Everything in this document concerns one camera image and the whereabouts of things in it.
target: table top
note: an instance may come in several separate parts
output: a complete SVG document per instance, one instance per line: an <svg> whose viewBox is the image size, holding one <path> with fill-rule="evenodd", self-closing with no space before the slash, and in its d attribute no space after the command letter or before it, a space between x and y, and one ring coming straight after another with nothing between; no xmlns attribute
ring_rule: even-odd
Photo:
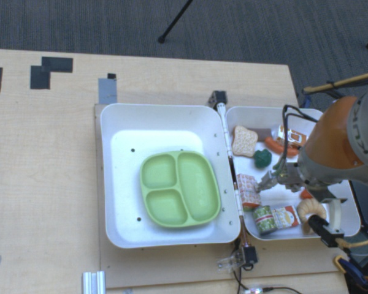
<svg viewBox="0 0 368 294"><path fill-rule="evenodd" d="M43 56L72 58L73 71L50 73L50 89L30 89L31 66L41 66ZM228 107L297 105L283 65L0 50L0 67L0 293L81 293L82 273L101 269L94 126L99 78L116 74L117 99L126 103L205 105L221 90ZM339 250L318 239L251 241L259 263L243 275L249 287L348 293L332 264ZM219 248L199 249L205 271L191 273L184 260L182 277L170 279L161 273L163 260L148 263L143 273L129 260L132 254L118 251L124 259L115 268L125 276L128 271L128 283L107 292L235 293L232 276L209 267L216 258L208 256ZM183 257L186 251L180 250Z"/></svg>

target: toy donut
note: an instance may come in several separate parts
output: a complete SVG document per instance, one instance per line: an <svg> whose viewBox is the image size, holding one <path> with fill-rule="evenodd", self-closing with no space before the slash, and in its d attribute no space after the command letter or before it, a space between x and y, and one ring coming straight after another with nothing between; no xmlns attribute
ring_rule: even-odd
<svg viewBox="0 0 368 294"><path fill-rule="evenodd" d="M297 213L302 223L302 231L306 235L313 233L313 230L309 226L306 215L317 214L323 219L327 218L327 212L325 208L315 198L302 200L300 204L297 206Z"/></svg>

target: gray carpet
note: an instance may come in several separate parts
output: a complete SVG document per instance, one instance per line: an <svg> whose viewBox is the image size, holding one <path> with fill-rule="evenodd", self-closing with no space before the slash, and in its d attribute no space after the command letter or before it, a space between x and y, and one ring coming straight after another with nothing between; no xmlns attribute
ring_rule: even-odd
<svg viewBox="0 0 368 294"><path fill-rule="evenodd" d="M185 2L0 0L0 48L287 64L298 94L368 73L368 0L194 0L159 44Z"/></svg>

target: tin can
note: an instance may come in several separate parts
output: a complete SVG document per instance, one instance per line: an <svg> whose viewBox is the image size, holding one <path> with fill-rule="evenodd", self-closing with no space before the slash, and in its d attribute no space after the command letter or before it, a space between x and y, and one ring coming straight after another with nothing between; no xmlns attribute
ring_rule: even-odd
<svg viewBox="0 0 368 294"><path fill-rule="evenodd" d="M259 206L253 210L252 216L260 235L270 234L278 230L270 206Z"/></svg>

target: green divided plate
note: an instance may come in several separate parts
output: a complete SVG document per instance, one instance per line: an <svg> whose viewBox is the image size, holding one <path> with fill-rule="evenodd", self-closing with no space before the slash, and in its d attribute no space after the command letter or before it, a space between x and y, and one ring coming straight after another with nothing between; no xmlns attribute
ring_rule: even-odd
<svg viewBox="0 0 368 294"><path fill-rule="evenodd" d="M213 169L194 151L148 157L140 168L140 185L148 215L163 227L204 224L220 212Z"/></svg>

